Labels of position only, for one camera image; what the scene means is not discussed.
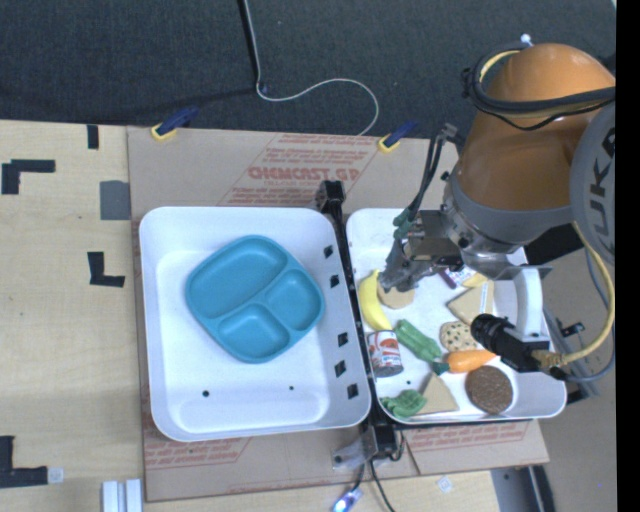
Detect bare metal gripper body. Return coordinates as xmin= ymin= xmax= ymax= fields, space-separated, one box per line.
xmin=405 ymin=209 xmax=524 ymax=280

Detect tan round biscuit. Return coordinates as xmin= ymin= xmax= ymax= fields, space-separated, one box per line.
xmin=376 ymin=283 xmax=416 ymax=311

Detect white plastic tray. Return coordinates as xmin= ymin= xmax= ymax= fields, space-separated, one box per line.
xmin=138 ymin=205 xmax=373 ymax=444
xmin=345 ymin=207 xmax=569 ymax=426

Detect yellow banana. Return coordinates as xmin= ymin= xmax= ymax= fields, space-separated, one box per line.
xmin=357 ymin=268 xmax=394 ymax=332

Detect thin black rod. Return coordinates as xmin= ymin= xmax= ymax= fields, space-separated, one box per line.
xmin=329 ymin=198 xmax=384 ymax=427

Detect white printed packet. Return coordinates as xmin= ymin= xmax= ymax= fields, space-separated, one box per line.
xmin=449 ymin=264 xmax=479 ymax=287

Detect pale yellow cheese wedge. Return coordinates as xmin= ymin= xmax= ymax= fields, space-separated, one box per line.
xmin=446 ymin=281 xmax=496 ymax=327

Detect green pea pods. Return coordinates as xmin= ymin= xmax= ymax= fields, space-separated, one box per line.
xmin=394 ymin=318 xmax=444 ymax=363

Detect chocolate chip cookie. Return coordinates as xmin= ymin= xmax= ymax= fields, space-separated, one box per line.
xmin=439 ymin=320 xmax=481 ymax=353

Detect red and white can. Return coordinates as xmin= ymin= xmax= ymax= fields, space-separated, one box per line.
xmin=366 ymin=329 xmax=405 ymax=379

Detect orange carrot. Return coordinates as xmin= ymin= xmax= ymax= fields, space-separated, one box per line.
xmin=431 ymin=348 xmax=499 ymax=377

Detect tan bread wedge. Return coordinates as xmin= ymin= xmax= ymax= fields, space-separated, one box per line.
xmin=416 ymin=372 xmax=461 ymax=417

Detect green lettuce leaf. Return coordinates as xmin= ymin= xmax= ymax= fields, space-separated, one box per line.
xmin=379 ymin=388 xmax=428 ymax=420

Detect brown round cookie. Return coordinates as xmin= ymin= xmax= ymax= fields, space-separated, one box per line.
xmin=464 ymin=365 xmax=515 ymax=416

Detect blue divided plate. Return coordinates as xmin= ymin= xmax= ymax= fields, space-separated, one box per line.
xmin=184 ymin=234 xmax=327 ymax=365

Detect brown cardboard board red print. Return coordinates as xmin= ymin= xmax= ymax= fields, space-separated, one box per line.
xmin=125 ymin=124 xmax=551 ymax=503

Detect black block with thin wires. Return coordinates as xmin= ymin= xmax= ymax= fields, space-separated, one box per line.
xmin=368 ymin=422 xmax=400 ymax=460
xmin=314 ymin=179 xmax=347 ymax=215

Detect black cylinder on white bracket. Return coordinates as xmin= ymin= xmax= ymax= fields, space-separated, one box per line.
xmin=469 ymin=265 xmax=554 ymax=374

